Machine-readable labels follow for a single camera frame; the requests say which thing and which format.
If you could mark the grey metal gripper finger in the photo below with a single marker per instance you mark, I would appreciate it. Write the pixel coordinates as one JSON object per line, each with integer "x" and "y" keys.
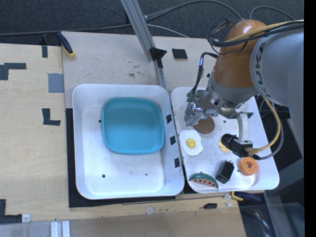
{"x": 190, "y": 116}
{"x": 207, "y": 114}

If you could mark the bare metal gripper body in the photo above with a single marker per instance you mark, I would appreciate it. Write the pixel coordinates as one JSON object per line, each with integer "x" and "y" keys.
{"x": 207, "y": 102}

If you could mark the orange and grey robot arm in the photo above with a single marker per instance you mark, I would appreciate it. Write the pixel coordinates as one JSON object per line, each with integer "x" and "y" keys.
{"x": 234, "y": 65}

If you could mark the brown round biscuit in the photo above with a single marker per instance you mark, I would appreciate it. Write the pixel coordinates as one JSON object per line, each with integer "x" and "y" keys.
{"x": 206, "y": 127}

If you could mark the white and yellow fried egg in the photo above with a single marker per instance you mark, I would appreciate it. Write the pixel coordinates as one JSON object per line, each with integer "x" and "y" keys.
{"x": 191, "y": 143}

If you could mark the small yellow toy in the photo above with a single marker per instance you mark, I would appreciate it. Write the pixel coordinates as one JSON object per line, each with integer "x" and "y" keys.
{"x": 222, "y": 147}

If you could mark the white plastic tray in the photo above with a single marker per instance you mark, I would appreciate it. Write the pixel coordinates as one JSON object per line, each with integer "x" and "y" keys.
{"x": 123, "y": 176}
{"x": 212, "y": 162}

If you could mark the blue plate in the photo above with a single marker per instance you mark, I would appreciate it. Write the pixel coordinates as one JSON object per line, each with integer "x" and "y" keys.
{"x": 133, "y": 126}

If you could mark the black carton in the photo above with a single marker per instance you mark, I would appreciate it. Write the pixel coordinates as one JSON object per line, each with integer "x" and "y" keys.
{"x": 224, "y": 171}

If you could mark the orange doughnut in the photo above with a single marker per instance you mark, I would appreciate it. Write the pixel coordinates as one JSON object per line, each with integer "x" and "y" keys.
{"x": 243, "y": 168}

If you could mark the green and red watermelon slice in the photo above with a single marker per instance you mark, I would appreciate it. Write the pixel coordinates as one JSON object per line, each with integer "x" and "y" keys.
{"x": 203, "y": 180}

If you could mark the pale wood board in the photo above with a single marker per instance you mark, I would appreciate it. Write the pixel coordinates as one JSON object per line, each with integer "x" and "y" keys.
{"x": 111, "y": 58}

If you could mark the black cylinder on white bracket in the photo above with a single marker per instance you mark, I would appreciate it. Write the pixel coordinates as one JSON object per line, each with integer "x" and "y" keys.
{"x": 235, "y": 144}

